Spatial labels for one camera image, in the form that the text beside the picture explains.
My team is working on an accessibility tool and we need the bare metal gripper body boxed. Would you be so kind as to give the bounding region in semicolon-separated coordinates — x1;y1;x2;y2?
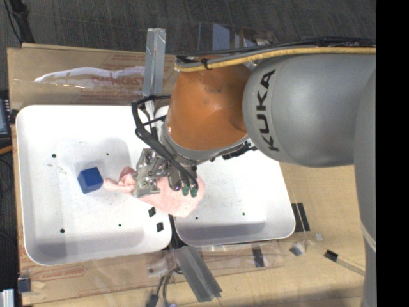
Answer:
158;154;199;192

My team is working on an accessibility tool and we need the pink soft toy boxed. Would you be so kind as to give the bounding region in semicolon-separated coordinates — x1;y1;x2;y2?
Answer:
103;166;206;219

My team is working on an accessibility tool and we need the blue cube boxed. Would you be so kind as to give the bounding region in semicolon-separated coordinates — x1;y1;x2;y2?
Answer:
77;166;104;194

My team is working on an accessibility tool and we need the white plastic tray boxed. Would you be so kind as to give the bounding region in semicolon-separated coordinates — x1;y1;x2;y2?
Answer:
15;104;173;266
155;104;297;247

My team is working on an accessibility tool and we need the brown cardboard board red print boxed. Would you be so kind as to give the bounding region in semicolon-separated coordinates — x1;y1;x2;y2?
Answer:
6;42;287;307

